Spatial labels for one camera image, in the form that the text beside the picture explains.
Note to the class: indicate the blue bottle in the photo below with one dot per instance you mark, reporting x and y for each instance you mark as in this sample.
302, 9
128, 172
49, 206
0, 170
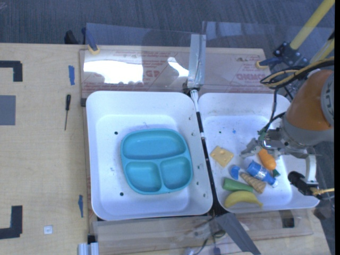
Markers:
256, 170

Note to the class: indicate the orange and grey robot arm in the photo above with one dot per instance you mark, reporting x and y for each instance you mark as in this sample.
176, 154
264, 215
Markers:
305, 108

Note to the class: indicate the yellow banana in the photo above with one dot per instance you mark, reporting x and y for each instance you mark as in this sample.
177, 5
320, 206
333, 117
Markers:
240, 196

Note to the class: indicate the green pepper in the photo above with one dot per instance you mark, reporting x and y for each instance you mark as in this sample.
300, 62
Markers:
233, 185

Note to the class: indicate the yellow cheese slice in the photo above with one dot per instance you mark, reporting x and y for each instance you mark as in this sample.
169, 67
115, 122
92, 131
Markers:
221, 156

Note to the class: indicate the black cylinder on white bracket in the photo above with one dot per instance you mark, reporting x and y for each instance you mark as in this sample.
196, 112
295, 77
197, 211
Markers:
300, 180

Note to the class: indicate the small blue cup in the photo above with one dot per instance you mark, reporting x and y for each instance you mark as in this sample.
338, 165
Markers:
234, 172

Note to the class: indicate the black screwdriver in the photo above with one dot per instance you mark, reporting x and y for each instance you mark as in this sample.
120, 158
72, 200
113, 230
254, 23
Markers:
68, 102

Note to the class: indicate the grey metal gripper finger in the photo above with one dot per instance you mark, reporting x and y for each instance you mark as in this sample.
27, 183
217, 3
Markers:
249, 147
278, 154

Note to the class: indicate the blue divided plate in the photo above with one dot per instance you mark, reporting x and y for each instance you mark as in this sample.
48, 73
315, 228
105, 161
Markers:
154, 145

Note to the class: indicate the tan ice cream cone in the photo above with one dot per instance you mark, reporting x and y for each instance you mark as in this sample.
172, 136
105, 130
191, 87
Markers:
253, 182

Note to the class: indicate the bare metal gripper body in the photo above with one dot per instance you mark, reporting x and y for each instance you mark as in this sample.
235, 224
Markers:
275, 139

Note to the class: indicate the orange carrot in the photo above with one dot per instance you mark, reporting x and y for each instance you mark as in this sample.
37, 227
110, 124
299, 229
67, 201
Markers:
267, 160

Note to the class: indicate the white plastic tray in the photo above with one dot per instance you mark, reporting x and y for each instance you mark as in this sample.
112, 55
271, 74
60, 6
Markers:
106, 155
225, 115

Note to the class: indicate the brown cardboard board red print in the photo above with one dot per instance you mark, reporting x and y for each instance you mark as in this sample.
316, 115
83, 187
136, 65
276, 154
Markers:
159, 70

